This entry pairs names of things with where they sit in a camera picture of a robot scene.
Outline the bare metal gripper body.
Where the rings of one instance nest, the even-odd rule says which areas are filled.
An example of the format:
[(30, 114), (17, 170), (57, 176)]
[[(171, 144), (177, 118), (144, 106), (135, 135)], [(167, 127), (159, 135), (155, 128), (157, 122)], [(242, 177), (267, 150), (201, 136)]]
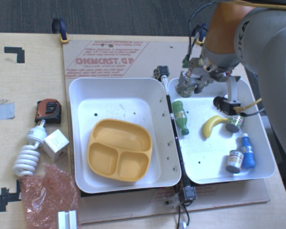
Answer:
[(220, 67), (206, 57), (192, 58), (188, 63), (186, 76), (192, 79), (210, 79), (211, 81), (226, 81), (232, 70)]

